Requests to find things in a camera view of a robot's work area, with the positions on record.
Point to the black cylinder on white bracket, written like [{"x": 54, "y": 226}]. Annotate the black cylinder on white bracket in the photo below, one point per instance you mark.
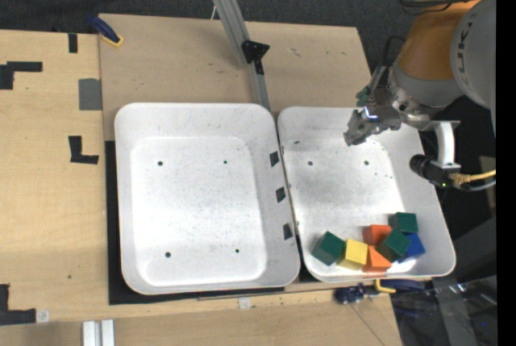
[{"x": 437, "y": 169}]

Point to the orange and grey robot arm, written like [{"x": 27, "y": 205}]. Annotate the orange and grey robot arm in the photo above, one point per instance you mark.
[{"x": 435, "y": 42}]

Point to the yellow cube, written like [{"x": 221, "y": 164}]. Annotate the yellow cube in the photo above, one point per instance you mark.
[{"x": 355, "y": 253}]

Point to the white plastic tray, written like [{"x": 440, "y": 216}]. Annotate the white plastic tray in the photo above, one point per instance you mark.
[
  {"x": 201, "y": 199},
  {"x": 342, "y": 191}
]

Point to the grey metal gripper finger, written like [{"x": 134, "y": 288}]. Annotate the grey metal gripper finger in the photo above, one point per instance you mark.
[
  {"x": 352, "y": 130},
  {"x": 370, "y": 131}
]

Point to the green cube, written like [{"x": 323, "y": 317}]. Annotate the green cube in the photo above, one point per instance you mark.
[
  {"x": 396, "y": 244},
  {"x": 405, "y": 222},
  {"x": 328, "y": 247}
]

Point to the orange cube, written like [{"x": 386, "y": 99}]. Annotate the orange cube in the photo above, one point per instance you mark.
[
  {"x": 375, "y": 233},
  {"x": 377, "y": 259}
]

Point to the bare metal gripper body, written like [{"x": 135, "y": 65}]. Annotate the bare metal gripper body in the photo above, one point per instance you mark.
[{"x": 389, "y": 116}]

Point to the blue cube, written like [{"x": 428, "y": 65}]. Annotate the blue cube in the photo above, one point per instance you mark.
[{"x": 416, "y": 247}]

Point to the pale wood board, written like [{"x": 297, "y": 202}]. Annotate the pale wood board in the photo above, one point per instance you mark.
[{"x": 181, "y": 66}]

